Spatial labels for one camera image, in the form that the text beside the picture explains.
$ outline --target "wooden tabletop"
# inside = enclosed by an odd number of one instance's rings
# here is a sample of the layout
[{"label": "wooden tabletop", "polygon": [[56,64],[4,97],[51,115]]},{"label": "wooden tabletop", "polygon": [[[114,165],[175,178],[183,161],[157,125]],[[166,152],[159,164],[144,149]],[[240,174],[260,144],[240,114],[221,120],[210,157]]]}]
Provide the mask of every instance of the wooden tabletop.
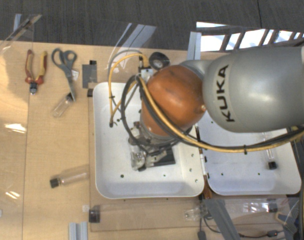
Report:
[{"label": "wooden tabletop", "polygon": [[[50,59],[55,48],[75,51],[74,68],[80,73],[74,83],[77,101],[60,118],[54,118],[51,113],[69,93],[69,88],[63,71]],[[29,94],[29,86],[24,82],[28,49],[34,52],[35,75],[41,53],[49,54],[44,84],[34,96]],[[92,166],[89,150],[92,111],[87,89],[82,88],[82,65],[97,61],[97,82],[104,82],[108,61],[118,51],[119,48],[109,46],[15,42],[0,57],[0,239],[66,240],[70,222],[88,221],[90,193],[96,191],[90,181],[52,189],[49,179],[65,169]],[[141,51],[150,56],[155,50]],[[165,53],[172,64],[184,61],[187,54],[174,50],[160,52]],[[207,59],[217,56],[220,55],[206,54]],[[130,59],[125,68],[114,74],[113,81],[125,82],[136,70],[137,59]],[[260,221],[261,224],[257,224],[243,220],[238,230],[259,235],[261,228],[264,232],[279,228],[274,220]],[[203,228],[208,239],[223,239],[220,234]],[[185,227],[125,231],[94,231],[88,225],[90,240],[196,240],[197,232],[197,222]]]}]

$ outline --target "black lettering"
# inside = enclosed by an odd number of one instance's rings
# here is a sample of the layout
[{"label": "black lettering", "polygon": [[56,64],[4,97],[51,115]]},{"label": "black lettering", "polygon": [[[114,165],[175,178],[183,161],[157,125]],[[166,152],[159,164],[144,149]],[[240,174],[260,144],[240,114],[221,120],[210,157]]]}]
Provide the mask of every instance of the black lettering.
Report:
[{"label": "black lettering", "polygon": [[223,68],[221,68],[221,69],[218,71],[218,75],[219,75],[220,77],[225,78],[225,70],[227,69],[227,67],[228,67],[228,65],[225,66],[225,67],[223,67]]},{"label": "black lettering", "polygon": [[223,94],[225,92],[225,90],[222,89],[224,83],[225,83],[225,80],[223,80],[221,83],[219,83],[218,81],[216,81],[216,85],[218,87],[218,90],[216,91],[217,94]]},{"label": "black lettering", "polygon": [[231,119],[231,113],[229,111],[227,111],[227,114],[225,114],[224,112],[222,112],[223,116],[226,117],[226,121],[227,122],[235,122],[234,119]]},{"label": "black lettering", "polygon": [[224,101],[224,106],[220,106],[221,110],[226,110],[227,109],[227,103],[226,103],[226,99],[224,96],[218,96],[217,97],[218,100],[223,100]]}]

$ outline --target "white tray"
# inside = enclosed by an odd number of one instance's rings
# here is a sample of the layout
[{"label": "white tray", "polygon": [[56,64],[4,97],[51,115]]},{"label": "white tray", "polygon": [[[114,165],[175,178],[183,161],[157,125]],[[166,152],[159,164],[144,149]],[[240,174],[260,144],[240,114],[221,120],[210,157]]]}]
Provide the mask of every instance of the white tray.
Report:
[{"label": "white tray", "polygon": [[[118,101],[124,83],[112,83]],[[198,149],[185,144],[173,148],[176,164],[134,171],[131,167],[128,134],[122,122],[109,127],[108,85],[98,84],[93,93],[95,122],[95,182],[97,190],[109,199],[194,197],[204,188]],[[129,126],[139,120],[138,91],[127,108]],[[115,120],[120,118],[117,112]]]},{"label": "white tray", "polygon": [[[219,127],[208,113],[199,121],[201,139],[214,145],[242,146],[286,133],[285,129],[266,133],[233,133]],[[258,152],[219,153],[204,150],[211,189],[220,195],[296,194],[301,177],[291,144]],[[277,169],[270,170],[268,161]]]}]

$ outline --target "dark gray carpet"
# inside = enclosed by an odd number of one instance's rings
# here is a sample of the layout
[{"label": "dark gray carpet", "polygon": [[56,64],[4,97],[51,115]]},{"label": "dark gray carpet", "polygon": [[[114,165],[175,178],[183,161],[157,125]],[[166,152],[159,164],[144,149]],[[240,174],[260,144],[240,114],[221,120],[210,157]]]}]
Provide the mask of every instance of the dark gray carpet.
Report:
[{"label": "dark gray carpet", "polygon": [[129,22],[165,49],[186,49],[196,21],[304,32],[304,0],[0,0],[0,40],[16,13],[42,14],[34,40],[52,43],[113,46]]}]

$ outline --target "red and yellow pliers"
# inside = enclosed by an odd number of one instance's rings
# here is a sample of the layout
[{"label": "red and yellow pliers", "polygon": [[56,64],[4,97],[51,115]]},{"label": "red and yellow pliers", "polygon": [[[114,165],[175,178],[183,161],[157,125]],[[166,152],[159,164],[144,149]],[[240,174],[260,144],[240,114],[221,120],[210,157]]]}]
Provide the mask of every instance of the red and yellow pliers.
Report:
[{"label": "red and yellow pliers", "polygon": [[26,73],[25,82],[30,84],[30,93],[34,95],[37,90],[37,85],[41,85],[44,82],[43,76],[45,75],[45,71],[46,71],[47,52],[44,51],[41,55],[40,71],[35,80],[33,78],[32,70],[31,70],[32,59],[33,59],[33,52],[32,50],[29,49],[27,51],[26,62],[25,62],[25,73]]}]

